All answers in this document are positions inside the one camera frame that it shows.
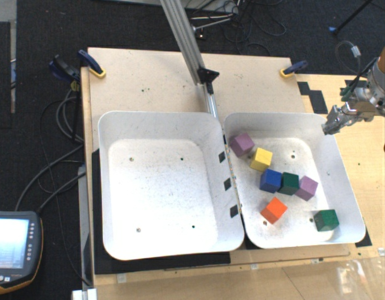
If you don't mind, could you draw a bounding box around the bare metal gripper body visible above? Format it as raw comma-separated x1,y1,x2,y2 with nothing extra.
343,87,385,123

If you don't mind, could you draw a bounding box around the purple cube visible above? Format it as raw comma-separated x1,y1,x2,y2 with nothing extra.
229,132,256,158
294,175,319,202

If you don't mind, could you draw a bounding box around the dark green cube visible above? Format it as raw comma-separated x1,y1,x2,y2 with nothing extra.
277,171,301,196
313,209,340,233

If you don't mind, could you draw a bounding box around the yellow cube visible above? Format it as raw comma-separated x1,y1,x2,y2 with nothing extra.
249,147,274,173

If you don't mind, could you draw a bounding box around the blue cube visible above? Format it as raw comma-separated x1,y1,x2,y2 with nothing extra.
259,168,283,194

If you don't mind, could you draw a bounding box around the orange cube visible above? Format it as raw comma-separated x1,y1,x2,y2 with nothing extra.
259,196,289,225

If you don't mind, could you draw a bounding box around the white plastic tray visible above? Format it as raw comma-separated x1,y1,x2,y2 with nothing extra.
223,112,367,250
97,110,246,261

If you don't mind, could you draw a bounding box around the pale wood board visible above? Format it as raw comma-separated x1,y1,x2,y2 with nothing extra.
87,46,351,266

